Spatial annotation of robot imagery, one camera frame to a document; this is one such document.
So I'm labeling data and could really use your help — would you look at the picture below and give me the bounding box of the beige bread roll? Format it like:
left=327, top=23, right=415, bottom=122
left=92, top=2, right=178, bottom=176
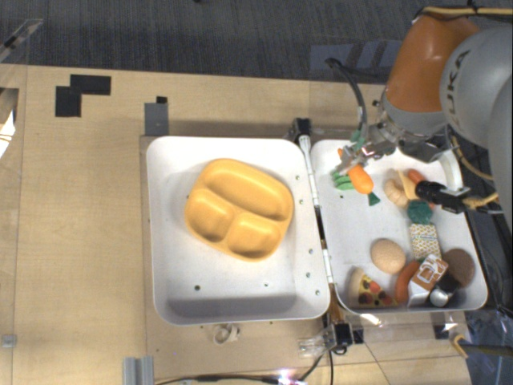
left=370, top=237, right=407, bottom=275

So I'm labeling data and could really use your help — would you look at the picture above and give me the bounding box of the green ridged toy leaf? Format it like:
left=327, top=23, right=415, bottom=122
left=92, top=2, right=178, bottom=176
left=329, top=169, right=356, bottom=193

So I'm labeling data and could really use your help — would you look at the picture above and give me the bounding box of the brown round biscuit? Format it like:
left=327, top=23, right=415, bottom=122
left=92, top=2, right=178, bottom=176
left=442, top=248, right=476, bottom=289

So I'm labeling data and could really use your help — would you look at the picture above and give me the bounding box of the black block with thin wires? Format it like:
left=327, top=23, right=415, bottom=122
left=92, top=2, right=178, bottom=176
left=333, top=322, right=354, bottom=355
left=291, top=117, right=313, bottom=138

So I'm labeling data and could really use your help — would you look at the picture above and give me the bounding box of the pizza slice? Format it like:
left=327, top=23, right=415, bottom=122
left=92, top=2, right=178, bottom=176
left=346, top=266, right=399, bottom=310

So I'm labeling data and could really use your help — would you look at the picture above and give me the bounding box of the green broccoli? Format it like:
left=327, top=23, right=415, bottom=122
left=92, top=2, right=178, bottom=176
left=406, top=199, right=434, bottom=225

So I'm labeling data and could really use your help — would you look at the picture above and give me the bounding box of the thin black and white rod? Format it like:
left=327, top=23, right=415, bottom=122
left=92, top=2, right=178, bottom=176
left=299, top=134, right=336, bottom=285

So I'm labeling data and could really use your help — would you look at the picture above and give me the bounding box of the white plastic tray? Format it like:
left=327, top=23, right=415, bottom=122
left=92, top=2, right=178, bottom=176
left=145, top=136, right=332, bottom=327
left=310, top=138, right=490, bottom=315

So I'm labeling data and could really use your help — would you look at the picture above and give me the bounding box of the beige croissant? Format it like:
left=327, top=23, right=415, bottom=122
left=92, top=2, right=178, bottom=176
left=383, top=177, right=410, bottom=209

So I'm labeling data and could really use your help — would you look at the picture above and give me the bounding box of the brown and white carton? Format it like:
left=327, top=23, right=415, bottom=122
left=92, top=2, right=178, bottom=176
left=406, top=253, right=450, bottom=309

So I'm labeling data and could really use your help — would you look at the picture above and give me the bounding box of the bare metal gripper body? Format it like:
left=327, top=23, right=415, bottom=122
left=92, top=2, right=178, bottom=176
left=353, top=123, right=398, bottom=159

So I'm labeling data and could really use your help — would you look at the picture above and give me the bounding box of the black cylinder on white bracket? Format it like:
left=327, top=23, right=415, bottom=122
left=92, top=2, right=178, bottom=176
left=414, top=147, right=472, bottom=215

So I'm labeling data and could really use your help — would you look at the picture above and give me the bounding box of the orange carrot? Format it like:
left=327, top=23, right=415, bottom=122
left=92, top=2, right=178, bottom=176
left=346, top=164, right=382, bottom=207

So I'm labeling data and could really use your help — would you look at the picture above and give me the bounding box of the black bottle with silver cap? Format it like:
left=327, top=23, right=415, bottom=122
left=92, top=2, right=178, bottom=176
left=429, top=272, right=463, bottom=309

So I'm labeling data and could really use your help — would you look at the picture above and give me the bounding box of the white plastic loop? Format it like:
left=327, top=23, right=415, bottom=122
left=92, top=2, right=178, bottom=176
left=212, top=323, right=242, bottom=345

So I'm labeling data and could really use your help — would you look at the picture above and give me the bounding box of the orange divided plate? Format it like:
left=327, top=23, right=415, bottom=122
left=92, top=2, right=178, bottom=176
left=184, top=157, right=296, bottom=263

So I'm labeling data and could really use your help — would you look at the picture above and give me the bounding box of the orange sausage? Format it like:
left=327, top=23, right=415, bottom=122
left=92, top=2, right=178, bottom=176
left=394, top=259, right=422, bottom=306

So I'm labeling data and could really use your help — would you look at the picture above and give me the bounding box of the yellow patterned carton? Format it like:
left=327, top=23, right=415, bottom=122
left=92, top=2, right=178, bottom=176
left=409, top=222, right=442, bottom=261

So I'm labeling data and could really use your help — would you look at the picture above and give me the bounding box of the yellow cheese wedge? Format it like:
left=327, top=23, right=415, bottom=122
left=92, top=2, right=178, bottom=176
left=398, top=169, right=420, bottom=201

